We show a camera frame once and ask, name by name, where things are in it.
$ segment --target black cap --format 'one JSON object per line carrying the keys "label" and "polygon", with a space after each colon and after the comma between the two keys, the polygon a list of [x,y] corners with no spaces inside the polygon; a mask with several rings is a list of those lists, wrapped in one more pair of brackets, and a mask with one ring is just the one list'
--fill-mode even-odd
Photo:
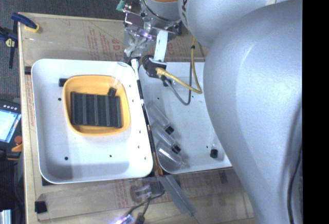
{"label": "black cap", "polygon": [[170,125],[165,129],[165,131],[170,135],[172,132],[174,132],[174,128],[172,128]]}
{"label": "black cap", "polygon": [[217,149],[212,149],[210,151],[210,157],[217,158],[218,157],[218,150]]}
{"label": "black cap", "polygon": [[180,148],[179,148],[178,145],[175,144],[175,145],[172,146],[171,151],[178,154],[180,152]]}

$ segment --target white tray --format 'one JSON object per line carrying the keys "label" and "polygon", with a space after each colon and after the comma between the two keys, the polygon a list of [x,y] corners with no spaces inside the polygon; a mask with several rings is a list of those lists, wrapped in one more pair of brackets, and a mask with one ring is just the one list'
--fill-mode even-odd
{"label": "white tray", "polygon": [[133,69],[122,84],[131,123],[110,136],[88,137],[74,133],[64,116],[63,88],[59,78],[76,75],[111,75],[117,62],[42,59],[32,67],[32,84],[38,139],[39,167],[51,183],[73,183],[139,178],[153,167],[147,128]]}
{"label": "white tray", "polygon": [[[190,63],[169,62],[166,70],[188,83]],[[203,69],[204,63],[195,63],[198,82],[203,90]],[[168,167],[164,161],[160,161],[161,167],[171,174],[190,173],[212,169],[232,167],[227,156],[223,160],[210,157],[210,142],[213,127],[207,112],[204,94],[192,92],[191,103],[184,106],[168,88],[164,87],[162,81],[150,78],[143,66],[139,69],[144,101],[156,103],[163,114],[169,119],[174,132],[171,134],[181,147],[179,155],[188,165],[187,168]],[[192,77],[192,87],[197,88]],[[177,92],[184,101],[188,99],[188,90],[176,86]]]}

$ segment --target yellow cable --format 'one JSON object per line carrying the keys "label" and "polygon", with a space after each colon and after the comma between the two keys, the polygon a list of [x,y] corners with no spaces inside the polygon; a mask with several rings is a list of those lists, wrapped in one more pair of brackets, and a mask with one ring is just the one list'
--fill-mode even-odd
{"label": "yellow cable", "polygon": [[182,86],[186,87],[187,89],[189,89],[189,90],[191,90],[191,91],[193,91],[193,92],[195,92],[197,94],[202,94],[202,89],[201,89],[201,87],[199,85],[199,82],[197,80],[197,76],[196,76],[196,72],[195,72],[195,67],[194,67],[194,43],[195,43],[195,38],[193,37],[192,45],[191,45],[191,64],[192,64],[192,71],[193,71],[194,81],[195,81],[195,84],[196,84],[196,86],[197,86],[198,89],[195,89],[195,88],[191,87],[190,85],[186,84],[185,82],[183,82],[182,80],[180,80],[176,76],[170,74],[169,72],[167,72],[163,68],[156,67],[155,70],[156,70],[156,74],[157,75],[159,75],[159,76],[161,76],[161,75],[167,76],[167,77],[173,79],[174,81],[178,82]]}

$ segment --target teal connector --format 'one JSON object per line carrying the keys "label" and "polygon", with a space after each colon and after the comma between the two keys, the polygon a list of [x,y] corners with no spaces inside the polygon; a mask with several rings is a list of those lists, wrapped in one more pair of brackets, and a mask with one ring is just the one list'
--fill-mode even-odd
{"label": "teal connector", "polygon": [[117,5],[118,11],[122,11],[125,2],[126,2],[126,0],[120,0],[119,4]]}

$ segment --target display screen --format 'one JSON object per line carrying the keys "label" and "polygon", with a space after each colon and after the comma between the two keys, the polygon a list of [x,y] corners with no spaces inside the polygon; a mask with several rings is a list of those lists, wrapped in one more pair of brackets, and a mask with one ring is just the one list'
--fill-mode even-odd
{"label": "display screen", "polygon": [[9,143],[21,119],[21,114],[0,109],[0,141]]}

